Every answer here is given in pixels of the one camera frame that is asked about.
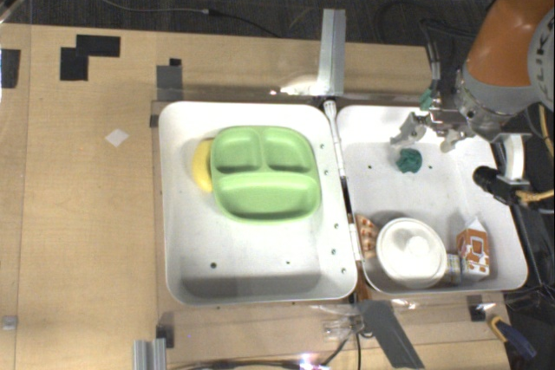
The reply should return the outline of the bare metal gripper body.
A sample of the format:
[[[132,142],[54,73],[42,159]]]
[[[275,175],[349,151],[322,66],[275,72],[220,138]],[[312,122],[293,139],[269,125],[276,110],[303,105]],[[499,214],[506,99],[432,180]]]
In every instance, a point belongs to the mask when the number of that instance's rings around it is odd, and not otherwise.
[[[514,114],[503,114],[481,104],[466,89],[432,96],[428,126],[444,139],[449,129],[470,130],[484,140],[496,140]]]

